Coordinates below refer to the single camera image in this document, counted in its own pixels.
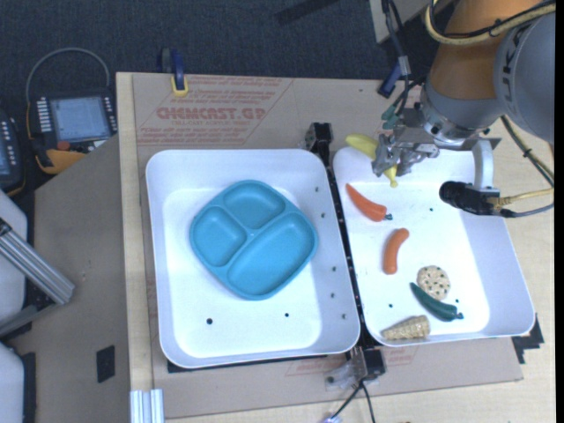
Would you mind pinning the orange sausage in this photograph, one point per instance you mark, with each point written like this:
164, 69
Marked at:
392, 251

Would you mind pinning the brown cardboard board red print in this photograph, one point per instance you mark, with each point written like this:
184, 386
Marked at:
273, 104

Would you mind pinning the black cylinder on white bracket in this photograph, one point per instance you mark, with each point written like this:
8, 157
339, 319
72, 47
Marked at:
467, 196

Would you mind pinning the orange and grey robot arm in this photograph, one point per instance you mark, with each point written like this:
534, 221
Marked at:
467, 60

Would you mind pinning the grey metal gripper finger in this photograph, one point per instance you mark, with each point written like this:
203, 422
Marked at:
410, 160
382, 161

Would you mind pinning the blue divided plate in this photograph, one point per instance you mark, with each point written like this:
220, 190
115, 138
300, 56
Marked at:
260, 254

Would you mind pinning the orange carrot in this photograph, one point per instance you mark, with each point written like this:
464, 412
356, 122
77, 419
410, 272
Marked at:
365, 203

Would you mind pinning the yellow banana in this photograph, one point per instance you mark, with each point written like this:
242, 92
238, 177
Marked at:
362, 144

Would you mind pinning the green chili pepper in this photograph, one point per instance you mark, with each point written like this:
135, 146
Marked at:
434, 307

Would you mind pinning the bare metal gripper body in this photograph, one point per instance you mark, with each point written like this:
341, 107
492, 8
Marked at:
414, 137

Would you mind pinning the white plastic tray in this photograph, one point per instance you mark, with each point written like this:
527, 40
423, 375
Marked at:
445, 236
247, 333

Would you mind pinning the beige chocolate chip biscuit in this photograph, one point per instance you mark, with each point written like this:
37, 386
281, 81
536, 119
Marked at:
434, 281

